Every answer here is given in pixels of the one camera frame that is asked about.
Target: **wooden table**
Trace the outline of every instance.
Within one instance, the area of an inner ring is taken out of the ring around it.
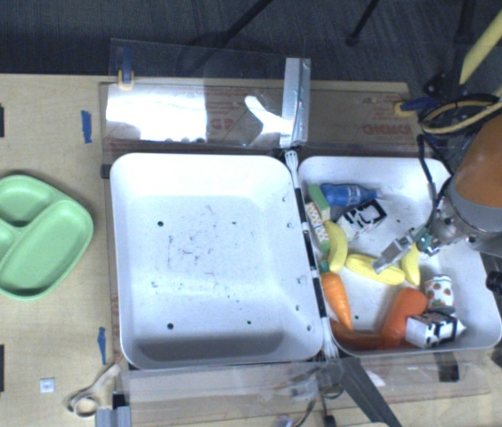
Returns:
[[[94,424],[93,418],[79,419],[70,413],[66,403],[106,368],[97,343],[100,327],[107,331],[108,362],[113,358],[105,189],[100,176],[99,85],[107,80],[0,75],[0,103],[5,109],[0,178],[27,173],[48,181],[84,205],[95,226],[83,258],[45,298],[18,302],[0,294],[0,344],[5,348],[0,426]],[[84,140],[82,110],[92,116],[91,143]],[[42,378],[55,379],[54,392],[40,392]],[[490,393],[396,403],[393,412],[407,425],[502,425],[502,372],[498,367],[488,367],[486,381]],[[110,403],[110,395],[109,385],[100,395],[102,405]],[[368,422],[355,407],[334,414],[340,425]],[[225,427],[251,425],[272,425],[272,419],[221,423]],[[321,425],[320,417],[313,415],[304,425]]]

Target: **blue bottle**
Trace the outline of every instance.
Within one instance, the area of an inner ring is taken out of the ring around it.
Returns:
[[[374,189],[365,189],[353,183],[342,185],[323,183],[320,189],[330,205],[341,207],[355,207],[377,197],[377,191]]]

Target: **carrot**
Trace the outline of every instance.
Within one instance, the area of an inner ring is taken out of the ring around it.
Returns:
[[[408,318],[420,315],[427,307],[427,298],[416,289],[404,287],[397,294],[393,306],[387,314],[380,331],[384,343],[383,348],[397,348],[405,338]]]
[[[348,301],[344,282],[340,276],[334,272],[326,272],[322,276],[322,290],[340,322],[348,330],[353,331],[354,326],[352,323],[352,313],[350,312],[350,302]]]
[[[354,332],[333,319],[330,319],[330,327],[332,335],[348,348],[370,351],[381,348],[384,343],[384,338],[380,334]]]

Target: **yellow banana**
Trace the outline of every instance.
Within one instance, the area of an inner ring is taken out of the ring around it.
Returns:
[[[348,239],[340,226],[331,221],[324,222],[324,228],[330,239],[328,265],[331,272],[338,272],[343,268],[348,256]]]
[[[350,254],[346,259],[346,268],[364,277],[372,278],[388,285],[399,285],[399,283],[403,282],[405,272],[398,267],[390,266],[380,273],[376,273],[372,267],[372,262],[375,260],[376,258],[365,254]]]
[[[405,279],[413,285],[419,286],[421,283],[421,271],[419,270],[419,250],[417,244],[413,242],[411,248],[401,259],[401,268],[405,272]]]

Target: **green plate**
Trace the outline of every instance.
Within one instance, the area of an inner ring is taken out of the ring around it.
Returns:
[[[0,293],[35,300],[75,267],[93,237],[74,199],[27,175],[0,180]]]

